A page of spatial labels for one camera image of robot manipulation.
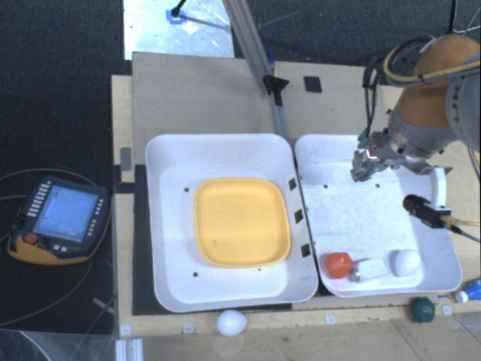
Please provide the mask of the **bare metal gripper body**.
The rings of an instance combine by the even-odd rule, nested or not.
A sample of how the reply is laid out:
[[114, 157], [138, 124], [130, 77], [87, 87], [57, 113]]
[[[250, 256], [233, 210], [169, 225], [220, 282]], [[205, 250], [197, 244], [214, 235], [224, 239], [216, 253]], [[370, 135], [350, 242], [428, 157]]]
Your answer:
[[432, 166], [427, 162], [432, 153], [414, 146], [395, 129], [372, 133], [368, 139], [367, 153], [369, 159], [384, 160], [388, 168], [404, 167], [410, 171], [432, 170]]

